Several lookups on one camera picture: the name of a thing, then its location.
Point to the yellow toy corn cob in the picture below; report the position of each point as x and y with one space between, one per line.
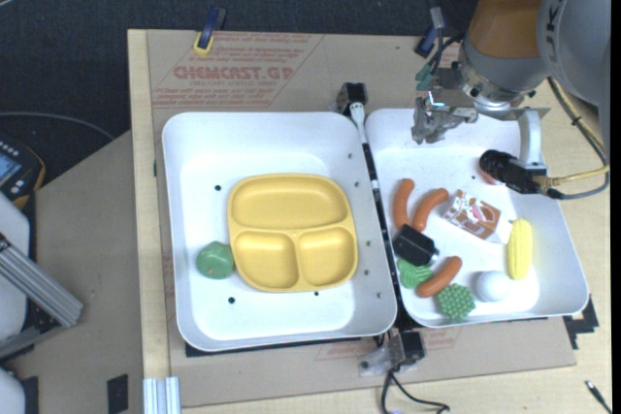
520 249

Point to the black cylinder on white bracket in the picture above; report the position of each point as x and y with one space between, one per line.
514 169

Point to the black small bottle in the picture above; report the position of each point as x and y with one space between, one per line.
413 245

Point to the orange toy sausage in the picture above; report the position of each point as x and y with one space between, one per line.
441 277
402 203
429 208

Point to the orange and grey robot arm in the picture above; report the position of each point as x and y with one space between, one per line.
509 14

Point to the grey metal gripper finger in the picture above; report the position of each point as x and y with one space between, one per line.
438 129
418 123

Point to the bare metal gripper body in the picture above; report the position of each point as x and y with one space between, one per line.
456 99

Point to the thin black and white rod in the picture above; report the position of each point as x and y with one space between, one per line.
373 179

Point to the brown cardboard board red print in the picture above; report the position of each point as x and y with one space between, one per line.
301 68

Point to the white plastic tray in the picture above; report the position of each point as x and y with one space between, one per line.
436 160
271 320

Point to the green toy apple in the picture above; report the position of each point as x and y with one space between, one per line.
216 261

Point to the green toy lettuce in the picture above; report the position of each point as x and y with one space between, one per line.
411 275

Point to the yellow divided plate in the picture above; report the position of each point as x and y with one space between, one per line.
291 208

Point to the green toy grapes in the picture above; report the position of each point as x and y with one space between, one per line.
456 302

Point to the white toy egg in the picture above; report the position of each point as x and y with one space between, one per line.
492 287

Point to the brown and white carton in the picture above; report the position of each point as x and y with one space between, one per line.
478 218

